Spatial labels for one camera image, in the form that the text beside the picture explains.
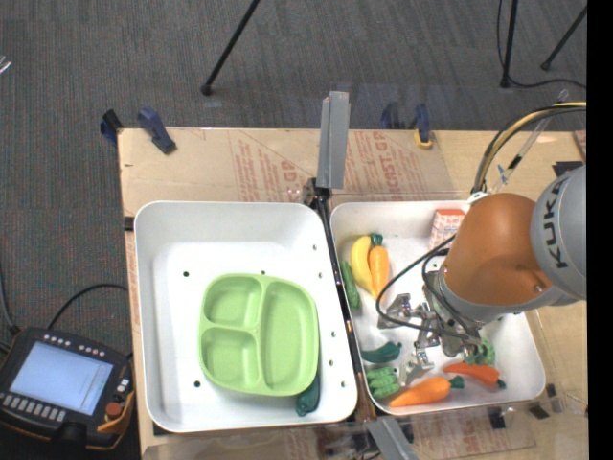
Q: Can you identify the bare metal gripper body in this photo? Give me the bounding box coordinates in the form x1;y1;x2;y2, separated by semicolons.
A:
409;275;483;357

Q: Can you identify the large orange carrot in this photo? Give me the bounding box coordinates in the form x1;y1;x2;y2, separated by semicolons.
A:
388;375;466;408

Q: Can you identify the green bean bunch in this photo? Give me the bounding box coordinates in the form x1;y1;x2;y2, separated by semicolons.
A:
365;365;401;401

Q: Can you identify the dark green chili pepper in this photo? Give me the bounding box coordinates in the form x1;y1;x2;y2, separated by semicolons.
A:
359;340;403;365

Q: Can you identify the green broccoli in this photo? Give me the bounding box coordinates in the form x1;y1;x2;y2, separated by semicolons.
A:
461;336;497;367

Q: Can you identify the small upright orange carrot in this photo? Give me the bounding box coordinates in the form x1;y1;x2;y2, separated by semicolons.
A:
367;233;391;299

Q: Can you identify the green pea pod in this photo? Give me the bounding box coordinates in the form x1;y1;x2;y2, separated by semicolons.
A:
339;260;363;311

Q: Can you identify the thin dark orange carrot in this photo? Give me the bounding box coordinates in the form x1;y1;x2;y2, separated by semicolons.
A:
442;360;508;390

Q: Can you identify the yellow banana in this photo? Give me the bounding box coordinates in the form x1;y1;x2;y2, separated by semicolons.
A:
350;235;379;301

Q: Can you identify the thin black rod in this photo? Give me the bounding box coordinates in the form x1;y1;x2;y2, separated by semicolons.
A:
315;194;377;422

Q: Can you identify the white plastic tray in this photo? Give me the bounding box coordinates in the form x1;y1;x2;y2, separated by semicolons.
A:
133;200;359;434
329;200;548;417

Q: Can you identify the orange and white carton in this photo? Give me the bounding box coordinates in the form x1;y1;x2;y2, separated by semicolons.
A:
427;208;467;252

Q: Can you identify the green divided plate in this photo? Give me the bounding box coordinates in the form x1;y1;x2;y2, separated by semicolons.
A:
197;272;321;398

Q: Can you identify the brown cardboard board red print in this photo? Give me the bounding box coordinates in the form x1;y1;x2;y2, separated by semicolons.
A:
117;126;588;460

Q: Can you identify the black tripod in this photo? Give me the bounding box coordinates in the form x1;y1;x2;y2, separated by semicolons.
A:
199;0;275;97
496;0;588;89

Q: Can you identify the black block with wires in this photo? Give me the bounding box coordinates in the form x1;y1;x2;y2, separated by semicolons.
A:
302;178;332;206

